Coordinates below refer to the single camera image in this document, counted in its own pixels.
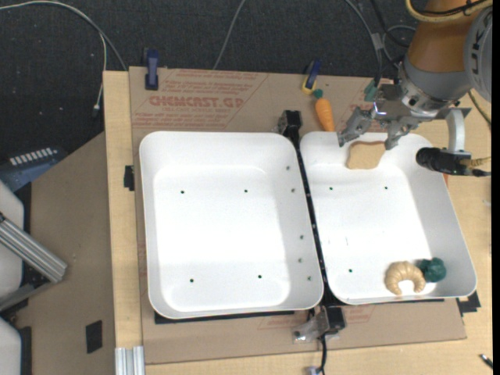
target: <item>black floor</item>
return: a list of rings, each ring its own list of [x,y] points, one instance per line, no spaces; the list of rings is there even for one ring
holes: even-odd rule
[[[0,5],[26,1],[0,0]],[[159,50],[161,66],[199,69],[213,68],[241,2],[59,1],[90,17],[126,66],[141,65],[149,47]],[[388,27],[416,25],[404,0],[376,1]],[[369,1],[362,0],[362,6],[370,28],[381,32]],[[412,35],[395,34],[406,41]],[[387,50],[393,56],[405,51],[391,42]],[[109,70],[122,70],[110,50],[108,57]],[[372,77],[377,70],[370,37],[344,1],[248,0],[217,69],[301,73],[316,57],[323,74]],[[0,10],[0,162],[9,153],[45,145],[72,152],[103,130],[102,116],[91,116],[102,58],[98,33],[68,9]],[[394,75],[390,65],[385,75]]]

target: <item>robotic arm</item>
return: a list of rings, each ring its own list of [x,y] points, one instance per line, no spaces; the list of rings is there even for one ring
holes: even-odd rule
[[[457,109],[471,88],[491,101],[493,0],[429,0],[417,11],[406,0],[420,24],[393,84],[377,89],[373,108],[356,108],[347,127],[338,134],[339,145],[365,133],[375,120],[387,129],[387,150],[420,123],[445,119],[448,148],[424,148],[416,157],[421,166],[455,175],[479,175],[461,164],[465,152],[463,119],[469,109]]]

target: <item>wooden table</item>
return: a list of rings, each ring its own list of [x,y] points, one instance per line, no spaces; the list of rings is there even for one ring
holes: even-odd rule
[[[105,143],[108,169],[109,222],[116,347],[143,344],[139,300],[138,250],[134,194],[123,187],[123,168],[133,162],[129,78],[126,72],[104,73]],[[472,106],[468,98],[462,106]],[[444,121],[425,123],[416,131],[436,146],[448,143]],[[491,131],[477,110],[466,119],[466,149],[473,157],[491,155]],[[326,373],[488,374],[480,359],[492,358],[491,178],[450,177],[448,187],[477,271],[481,308],[465,315],[467,339],[414,345],[356,348],[329,352]],[[267,355],[204,362],[147,365],[148,375],[300,374],[318,366],[320,353]]]

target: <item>black clip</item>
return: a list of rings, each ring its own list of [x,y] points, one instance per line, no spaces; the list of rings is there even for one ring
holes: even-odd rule
[[[145,88],[147,91],[158,90],[158,61],[158,50],[148,48],[145,52],[145,65],[148,67],[148,73],[146,73],[145,81]]]

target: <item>cardboard sheet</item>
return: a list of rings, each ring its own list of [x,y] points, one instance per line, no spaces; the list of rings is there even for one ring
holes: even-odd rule
[[[146,69],[132,67],[130,106],[134,146],[137,243],[141,314],[146,364],[178,363],[250,355],[307,352],[316,343],[294,345],[291,328],[305,322],[306,312],[244,319],[156,324],[148,300],[145,224],[138,147],[155,130],[271,132],[285,109],[300,110],[301,135],[320,130],[314,97],[301,92],[296,74],[239,73],[211,70],[159,69],[159,90],[145,90]],[[331,102],[337,130],[354,108],[368,109],[363,90],[367,78],[319,76],[317,87]],[[376,126],[371,132],[380,131]],[[455,299],[345,306],[346,328],[328,348],[357,348],[466,337]]]

